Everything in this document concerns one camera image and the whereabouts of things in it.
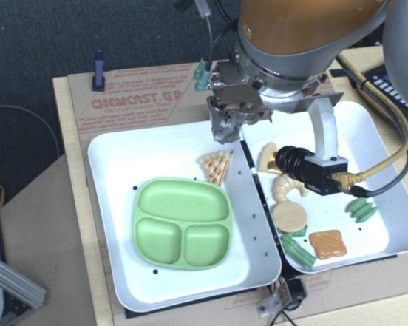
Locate green divided plate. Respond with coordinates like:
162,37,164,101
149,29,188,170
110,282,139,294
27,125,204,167
124,167,241,280

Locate green asparagus bunch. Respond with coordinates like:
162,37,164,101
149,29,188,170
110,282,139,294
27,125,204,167
277,223,319,275

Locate green bean pods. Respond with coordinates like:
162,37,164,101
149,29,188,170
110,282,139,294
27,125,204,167
343,195,381,225

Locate yellow pizza slice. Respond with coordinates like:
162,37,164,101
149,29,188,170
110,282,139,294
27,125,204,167
253,140,285,179

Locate round tan biscuit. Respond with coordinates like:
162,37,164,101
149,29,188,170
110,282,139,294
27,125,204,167
270,199,310,236

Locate tan lattice pie slice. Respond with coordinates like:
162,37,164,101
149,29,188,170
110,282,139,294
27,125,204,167
197,149,236,190

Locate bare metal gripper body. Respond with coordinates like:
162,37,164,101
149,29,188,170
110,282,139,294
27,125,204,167
206,47,328,127

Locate brown cardboard board, red print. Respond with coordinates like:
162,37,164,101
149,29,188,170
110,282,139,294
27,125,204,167
67,32,408,326

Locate white plastic tray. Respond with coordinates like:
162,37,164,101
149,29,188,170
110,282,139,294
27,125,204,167
84,112,287,317
238,92,408,281

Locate black block with thin wires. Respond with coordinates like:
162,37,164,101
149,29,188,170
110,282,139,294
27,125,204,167
282,275,310,304

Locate tan croissant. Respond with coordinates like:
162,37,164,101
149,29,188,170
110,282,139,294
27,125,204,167
269,170,312,206

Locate black cylinder on white bracket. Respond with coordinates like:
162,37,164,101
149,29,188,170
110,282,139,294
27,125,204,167
267,95,354,202

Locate orange toast slice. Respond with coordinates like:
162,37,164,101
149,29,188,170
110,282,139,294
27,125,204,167
307,227,349,262

